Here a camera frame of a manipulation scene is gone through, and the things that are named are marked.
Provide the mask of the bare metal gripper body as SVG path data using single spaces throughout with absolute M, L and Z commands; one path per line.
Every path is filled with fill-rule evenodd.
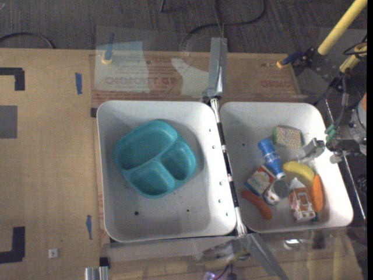
M 367 131 L 357 123 L 340 125 L 337 129 L 332 124 L 325 134 L 326 147 L 330 151 L 367 155 Z

